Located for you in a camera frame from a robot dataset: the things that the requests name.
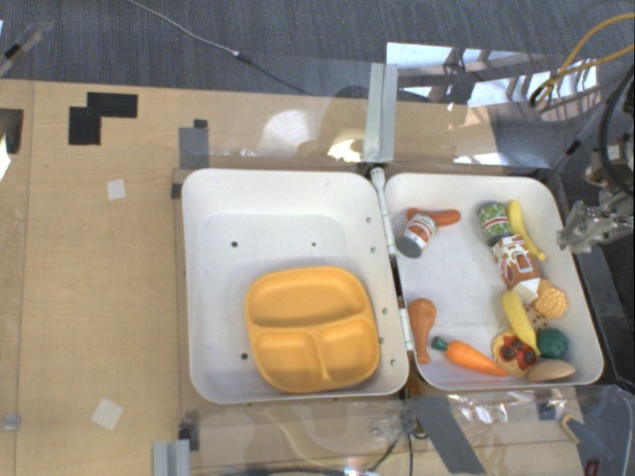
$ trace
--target white sticker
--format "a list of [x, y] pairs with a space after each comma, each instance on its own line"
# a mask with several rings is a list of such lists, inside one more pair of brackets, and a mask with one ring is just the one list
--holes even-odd
[[121, 406], [117, 406], [114, 402], [104, 397], [92, 415], [92, 420], [98, 425], [108, 428], [108, 430], [114, 430], [121, 413], [123, 413]]
[[108, 182], [108, 199], [123, 199], [126, 196], [126, 185], [123, 179], [114, 179]]

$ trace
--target wooden tabletop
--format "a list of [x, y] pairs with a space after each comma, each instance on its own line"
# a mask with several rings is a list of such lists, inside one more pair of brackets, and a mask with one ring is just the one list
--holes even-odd
[[[102, 118], [101, 146], [70, 146], [68, 111], [85, 106], [88, 91], [137, 94], [138, 116]], [[22, 420], [17, 434], [0, 431], [1, 474], [149, 475], [152, 443], [176, 439], [182, 379], [171, 187], [179, 129], [207, 120], [218, 164], [249, 155], [292, 158], [308, 141], [314, 146], [303, 157], [324, 159], [341, 132], [363, 131], [365, 104], [0, 81], [0, 107], [25, 111], [22, 149], [0, 181], [0, 414], [18, 412]], [[397, 153], [451, 164], [496, 150], [482, 115], [470, 113], [469, 125], [449, 132], [434, 123], [441, 111], [400, 104]], [[321, 165], [350, 168], [328, 159]], [[120, 179], [125, 197], [111, 200], [107, 185]], [[103, 399], [122, 408], [112, 429], [92, 419]], [[210, 418], [224, 411], [209, 410]], [[223, 430], [212, 422], [206, 432], [218, 443]], [[559, 474], [577, 474], [574, 445], [557, 439], [545, 460]], [[430, 443], [420, 448], [437, 457], [427, 462], [437, 467]], [[249, 461], [259, 461], [258, 453]], [[200, 456], [213, 463], [211, 452]], [[407, 456], [400, 460], [390, 463], [406, 467]]]

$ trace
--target toy banana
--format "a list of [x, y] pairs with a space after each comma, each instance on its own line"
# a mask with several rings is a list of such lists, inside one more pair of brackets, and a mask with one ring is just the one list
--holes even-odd
[[509, 323], [512, 325], [512, 329], [516, 332], [516, 336], [530, 346], [537, 356], [540, 356], [536, 331], [534, 331], [534, 326], [532, 326], [531, 321], [527, 317], [520, 297], [513, 291], [505, 292], [503, 294], [503, 308]]
[[527, 245], [527, 249], [529, 250], [529, 252], [536, 256], [540, 261], [545, 261], [547, 255], [544, 252], [540, 251], [538, 246], [529, 237], [527, 229], [525, 229], [525, 222], [523, 221], [523, 210], [517, 200], [510, 201], [510, 203], [507, 205], [507, 218], [509, 219], [509, 224], [512, 226], [512, 231], [514, 232], [514, 234], [519, 234], [523, 237], [523, 240], [525, 241], [525, 245]]

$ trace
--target white cord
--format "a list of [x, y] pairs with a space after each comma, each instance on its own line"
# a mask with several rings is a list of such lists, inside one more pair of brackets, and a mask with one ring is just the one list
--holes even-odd
[[218, 48], [220, 50], [223, 50], [225, 52], [230, 53], [231, 55], [233, 55], [234, 57], [238, 57], [240, 55], [240, 52], [233, 50], [231, 48], [228, 48], [227, 46], [223, 46], [221, 44], [215, 43], [213, 41], [210, 41], [208, 39], [206, 39], [205, 37], [201, 37], [200, 35], [195, 34], [194, 32], [188, 30], [186, 27], [184, 27], [183, 25], [177, 23], [176, 21], [168, 18], [168, 16], [165, 16], [163, 14], [161, 14], [158, 11], [155, 11], [154, 9], [151, 9], [150, 7], [147, 7], [145, 5], [143, 5], [140, 2], [137, 2], [136, 0], [125, 0], [126, 2], [139, 7], [140, 9], [146, 11], [149, 14], [152, 14], [153, 16], [156, 16], [157, 18], [159, 18], [160, 20], [165, 21], [166, 23], [172, 25], [173, 27], [175, 27], [176, 29], [180, 30], [181, 32], [183, 32], [184, 34], [186, 34], [187, 36], [190, 36], [191, 38], [200, 41], [204, 44], [207, 44], [208, 46], [212, 46], [214, 48]]

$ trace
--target orange carrot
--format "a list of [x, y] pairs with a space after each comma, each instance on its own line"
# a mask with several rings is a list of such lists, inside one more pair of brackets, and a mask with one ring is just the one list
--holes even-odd
[[460, 212], [458, 210], [422, 210], [419, 208], [409, 208], [406, 217], [410, 220], [417, 213], [428, 215], [437, 226], [449, 226], [460, 220]]
[[507, 373], [495, 362], [465, 342], [455, 340], [448, 344], [442, 338], [435, 337], [432, 346], [440, 351], [445, 351], [447, 359], [456, 365], [492, 376], [507, 376]]
[[435, 319], [437, 318], [437, 308], [429, 299], [418, 297], [413, 299], [408, 305], [408, 317], [415, 336], [415, 346], [417, 347], [417, 362], [425, 365], [430, 363], [428, 354], [428, 334], [430, 333]]

